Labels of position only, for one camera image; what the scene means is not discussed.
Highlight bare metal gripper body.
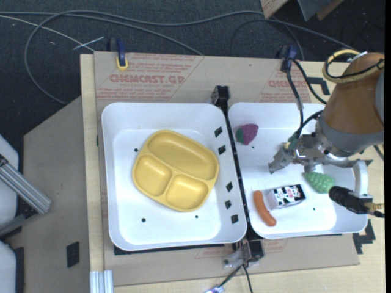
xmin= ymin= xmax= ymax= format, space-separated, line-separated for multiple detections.
xmin=287 ymin=132 xmax=357 ymax=168

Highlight green grapes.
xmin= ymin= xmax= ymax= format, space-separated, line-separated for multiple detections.
xmin=302 ymin=171 xmax=336 ymax=195

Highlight cow print milk carton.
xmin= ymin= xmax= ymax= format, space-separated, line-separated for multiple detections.
xmin=265 ymin=183 xmax=307 ymax=211

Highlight thin black and white rod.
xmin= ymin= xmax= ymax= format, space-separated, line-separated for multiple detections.
xmin=223 ymin=101 xmax=252 ymax=241

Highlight purple grapes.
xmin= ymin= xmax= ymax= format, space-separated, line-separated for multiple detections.
xmin=235 ymin=123 xmax=260 ymax=147

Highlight orange sausage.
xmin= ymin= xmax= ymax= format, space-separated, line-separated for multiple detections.
xmin=252 ymin=190 xmax=277 ymax=228

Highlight white plastic tray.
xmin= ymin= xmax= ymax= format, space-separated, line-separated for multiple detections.
xmin=227 ymin=101 xmax=369 ymax=241
xmin=100 ymin=101 xmax=248 ymax=252

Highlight yellow divided plate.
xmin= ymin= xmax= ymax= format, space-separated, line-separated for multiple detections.
xmin=131 ymin=129 xmax=221 ymax=213

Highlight brown cardboard board red print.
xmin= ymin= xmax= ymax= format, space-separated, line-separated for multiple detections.
xmin=93 ymin=51 xmax=361 ymax=287

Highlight black cylinder on white bracket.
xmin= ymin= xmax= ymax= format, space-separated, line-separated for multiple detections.
xmin=323 ymin=157 xmax=374 ymax=215

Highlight black block with thin wires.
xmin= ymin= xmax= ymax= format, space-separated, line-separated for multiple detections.
xmin=222 ymin=239 xmax=265 ymax=270
xmin=210 ymin=85 xmax=231 ymax=107

